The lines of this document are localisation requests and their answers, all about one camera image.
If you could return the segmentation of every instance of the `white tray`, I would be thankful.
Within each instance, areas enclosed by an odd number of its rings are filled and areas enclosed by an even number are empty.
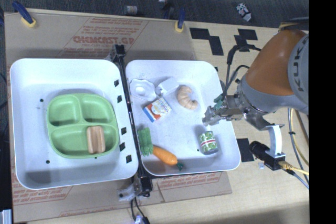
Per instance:
[[[220,121],[205,127],[202,117],[206,108],[222,93],[215,68],[203,61],[134,60],[126,66],[128,84],[133,79],[147,80],[157,86],[169,77],[180,85],[192,88],[192,99],[199,102],[195,111],[182,107],[176,98],[177,91],[165,96],[172,112],[151,122],[142,109],[150,102],[130,96],[136,129],[150,128],[152,143],[174,153],[183,163],[181,171],[168,166],[155,156],[141,158],[144,168],[155,176],[195,174],[235,169],[240,164],[240,152],[231,122]],[[212,155],[201,153],[198,135],[213,131],[219,152]]]
[[[136,173],[139,162],[115,64],[106,60],[21,59],[12,65],[10,75],[16,174],[23,186],[79,185],[130,178]],[[117,117],[119,144],[124,143],[125,148],[120,151],[117,147],[97,158],[58,155],[50,145],[46,111],[54,97],[67,93],[94,93],[108,99]]]

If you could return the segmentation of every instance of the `table surface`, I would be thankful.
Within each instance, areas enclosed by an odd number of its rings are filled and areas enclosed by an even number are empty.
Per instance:
[[[173,27],[174,22],[158,20],[165,27]],[[190,46],[194,51],[195,59],[207,61],[218,70],[218,76],[222,81],[226,78],[226,56],[235,42],[235,35],[239,35],[239,29],[255,31],[258,40],[248,40],[258,48],[262,48],[266,42],[277,33],[274,28],[261,28],[251,26],[220,25],[198,22],[185,22],[183,31],[191,28],[208,29],[211,37],[218,37],[223,48],[224,55],[213,55],[209,39],[191,39]],[[248,65],[257,56],[257,51],[237,52],[231,67],[233,71],[239,65]],[[246,70],[241,69],[238,78],[241,78]],[[229,89],[229,94],[235,91],[235,83]],[[295,167],[299,167],[288,134],[287,109],[279,109],[277,112],[265,117],[271,123],[285,124],[281,128],[282,151],[286,154],[286,161]],[[269,145],[267,131],[258,131],[244,120],[233,122],[236,138],[248,138]],[[308,158],[308,120],[305,115],[293,114],[293,130],[300,150]],[[142,212],[151,223],[309,223],[309,191],[295,177],[282,170],[271,171],[269,168],[261,169],[262,161],[255,159],[251,162],[242,162],[235,170],[228,171],[228,178],[232,188],[232,194],[215,197],[181,200],[141,206]],[[113,211],[95,212],[91,214],[61,217],[48,220],[30,221],[38,223],[134,223],[131,210],[119,209]]]

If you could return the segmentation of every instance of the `green dish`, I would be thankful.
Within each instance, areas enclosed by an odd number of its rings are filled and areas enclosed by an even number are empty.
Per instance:
[[[102,126],[106,150],[90,154],[87,128]],[[111,103],[97,94],[64,94],[51,100],[47,109],[48,135],[52,148],[65,158],[90,158],[112,152],[119,142],[117,119]]]

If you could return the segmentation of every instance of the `yellow clamp tip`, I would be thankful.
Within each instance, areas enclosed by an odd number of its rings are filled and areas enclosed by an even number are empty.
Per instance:
[[[178,25],[179,24],[179,22],[178,21],[176,21],[175,22],[175,30],[177,31],[177,32],[182,32],[183,31],[183,29],[184,29],[184,24],[182,25],[182,28],[179,28]]]
[[[23,17],[21,17],[21,22],[23,22],[26,26],[32,28],[36,25],[36,20],[34,18],[32,18],[32,19],[33,19],[33,22],[30,24]]]

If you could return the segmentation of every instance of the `black hole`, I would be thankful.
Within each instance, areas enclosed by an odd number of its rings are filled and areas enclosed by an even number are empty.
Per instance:
[[[126,156],[126,163],[129,163],[131,161],[132,161],[132,156],[131,155]]]
[[[125,149],[125,142],[123,142],[119,145],[119,149],[120,149],[120,151],[123,151]]]

